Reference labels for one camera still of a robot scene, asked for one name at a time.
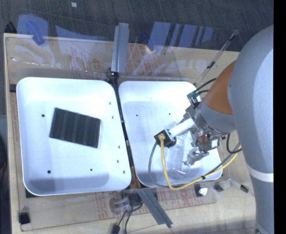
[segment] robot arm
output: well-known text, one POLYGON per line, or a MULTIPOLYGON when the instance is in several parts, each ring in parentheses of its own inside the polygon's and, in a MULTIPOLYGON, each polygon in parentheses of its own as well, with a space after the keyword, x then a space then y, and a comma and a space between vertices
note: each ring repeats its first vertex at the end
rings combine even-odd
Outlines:
POLYGON ((273 234, 273 26, 245 45, 201 102, 196 93, 188 98, 191 106, 183 120, 162 131, 165 145, 174 145, 176 136, 189 131, 193 149, 184 164, 193 165, 216 148, 220 138, 237 130, 254 187, 256 228, 273 234))

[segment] yellow cable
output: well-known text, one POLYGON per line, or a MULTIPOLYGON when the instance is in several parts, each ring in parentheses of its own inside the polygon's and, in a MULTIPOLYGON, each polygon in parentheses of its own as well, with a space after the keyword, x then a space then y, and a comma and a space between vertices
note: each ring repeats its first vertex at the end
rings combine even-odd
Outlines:
POLYGON ((168 187, 169 187, 171 190, 174 190, 174 191, 184 189, 184 188, 186 188, 186 187, 188 187, 188 186, 190 186, 190 185, 192 185, 192 184, 194 184, 194 183, 196 183, 196 182, 202 180, 203 177, 211 176, 211 175, 213 175, 213 174, 219 172, 220 170, 224 169, 224 168, 227 167, 229 164, 231 164, 231 163, 233 162, 233 160, 236 158, 236 156, 238 155, 238 153, 235 153, 235 154, 233 155, 233 157, 232 157, 225 165, 223 165, 222 167, 218 168, 217 170, 215 170, 215 171, 212 172, 212 173, 208 173, 208 174, 206 174, 206 175, 204 175, 204 176, 202 176, 202 177, 199 177, 199 178, 197 178, 197 179, 195 179, 195 180, 193 180, 193 181, 191 181, 191 182, 188 182, 188 183, 186 183, 186 184, 184 184, 184 185, 182 185, 182 186, 173 187, 173 186, 171 185, 170 180, 169 180, 169 177, 168 177, 168 172, 167 172, 166 163, 165 163, 165 159, 164 159, 164 139, 165 139, 166 137, 164 136, 164 134, 160 134, 160 135, 158 136, 158 138, 159 138, 159 140, 160 140, 161 161, 162 161, 162 168, 163 168, 164 177, 165 177, 165 179, 166 179, 166 182, 167 182, 167 184, 168 184, 168 187))

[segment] white tray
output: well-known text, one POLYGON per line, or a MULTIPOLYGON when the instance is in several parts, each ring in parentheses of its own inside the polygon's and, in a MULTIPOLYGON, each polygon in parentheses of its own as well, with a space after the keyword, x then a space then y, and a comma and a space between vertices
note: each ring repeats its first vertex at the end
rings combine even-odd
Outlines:
MULTIPOLYGON (((134 166, 138 179, 148 187, 155 184, 148 174, 150 153, 155 143, 154 135, 163 129, 174 127, 190 106, 187 94, 195 87, 185 81, 126 81, 119 87, 119 95, 125 126, 130 141, 134 166)), ((190 182, 216 167, 221 161, 217 149, 197 161, 183 179, 171 178, 173 185, 190 182)), ((222 171, 207 177, 218 179, 222 171)), ((167 185, 163 175, 160 147, 157 146, 152 162, 152 175, 156 182, 167 185)))
POLYGON ((24 78, 17 84, 23 181, 34 195, 123 190, 131 171, 114 90, 104 81, 24 78), (98 147, 49 138, 58 107, 101 120, 98 147))

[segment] black rectangular object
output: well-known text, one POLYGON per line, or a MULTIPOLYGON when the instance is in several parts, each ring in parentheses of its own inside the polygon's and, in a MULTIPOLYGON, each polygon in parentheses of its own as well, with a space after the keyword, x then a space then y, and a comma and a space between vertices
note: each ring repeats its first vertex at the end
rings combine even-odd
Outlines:
POLYGON ((98 147, 100 119, 55 108, 50 138, 98 147))

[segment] dark floor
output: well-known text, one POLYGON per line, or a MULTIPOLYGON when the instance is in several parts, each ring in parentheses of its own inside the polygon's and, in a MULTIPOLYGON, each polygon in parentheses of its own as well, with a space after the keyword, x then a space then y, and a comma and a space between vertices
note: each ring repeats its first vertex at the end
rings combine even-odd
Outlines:
MULTIPOLYGON (((9 21, 18 26, 20 15, 30 12, 51 25, 85 35, 106 36, 119 22, 128 23, 132 29, 148 30, 159 21, 238 29, 246 43, 273 24, 274 0, 0 0, 0 115, 5 114, 2 34, 9 21), (96 32, 90 25, 96 25, 96 32)), ((50 27, 48 34, 56 35, 55 28, 50 27)), ((2 211, 7 210, 7 182, 1 189, 0 219, 5 215, 1 206, 2 211)))

